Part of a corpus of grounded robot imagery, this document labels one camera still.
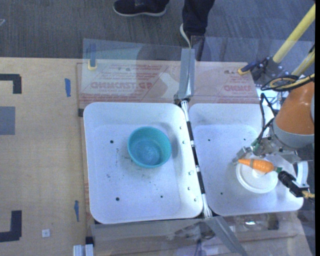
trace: orange carrot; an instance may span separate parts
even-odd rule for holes
[[[239,159],[238,162],[264,173],[269,173],[275,170],[273,163],[266,160]]]

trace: black cable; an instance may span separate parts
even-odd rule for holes
[[[287,75],[287,76],[282,76],[282,77],[278,77],[270,80],[265,85],[263,85],[260,89],[261,91],[273,90],[275,92],[287,92],[287,91],[296,89],[298,87],[304,86],[309,82],[314,82],[314,81],[315,81],[315,74],[308,75],[303,78],[299,78],[296,75]],[[278,83],[278,82],[285,83],[285,84],[274,86],[273,83]]]
[[[270,101],[268,100],[267,96],[266,96],[264,93],[261,93],[261,96],[260,96],[260,97],[263,97],[263,99],[266,101],[268,107],[271,109],[273,116],[275,117],[275,116],[276,116],[276,112],[275,112],[274,108],[272,107],[272,104],[271,104]]]
[[[258,135],[257,137],[257,140],[260,142],[263,135],[264,135],[264,132],[265,130],[271,125],[271,123],[273,122],[274,118],[272,118],[261,130],[260,134]]]
[[[266,96],[264,93],[260,94],[259,105],[260,105],[260,111],[261,111],[261,115],[262,115],[262,128],[265,127],[265,125],[266,125],[265,110],[264,110],[264,106],[263,106],[263,102],[264,102],[265,97]]]
[[[314,198],[309,197],[307,200],[313,205],[316,203],[316,200]]]
[[[308,53],[309,53],[309,54],[312,53],[315,48],[316,48],[316,44],[314,43]]]

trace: metal bracket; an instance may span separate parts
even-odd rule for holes
[[[93,244],[74,245],[73,246],[73,256],[94,256]]]
[[[252,150],[250,147],[245,147],[243,146],[238,153],[236,153],[236,157],[234,159],[232,159],[232,162],[234,165],[236,165],[238,163],[239,159],[244,158],[248,153],[251,153]]]
[[[297,177],[294,183],[300,188],[309,188],[307,179],[309,173],[309,165],[307,161],[301,161],[297,163]]]
[[[195,49],[181,50],[180,83],[174,100],[190,100],[195,90]]]
[[[241,256],[248,256],[245,249],[240,244],[238,238],[230,229],[229,225],[222,216],[216,216],[205,222],[216,236],[232,253],[238,253]]]

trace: black pants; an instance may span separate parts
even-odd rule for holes
[[[155,10],[163,9],[169,0],[144,0],[144,2]],[[215,0],[184,0],[182,9],[183,29],[190,33],[206,32],[208,15]]]

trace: yellow pole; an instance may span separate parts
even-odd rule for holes
[[[300,77],[306,70],[315,62],[316,59],[316,49],[314,48],[307,57],[302,61],[302,63],[291,73],[291,75]]]
[[[304,34],[304,32],[308,29],[311,23],[316,19],[316,4],[314,4],[311,9],[307,12],[307,14],[303,17],[300,23],[296,26],[294,31],[290,34],[281,48],[277,51],[277,53],[273,56],[273,61],[275,63],[280,63],[286,54],[291,50],[291,48],[295,45],[297,40]]]

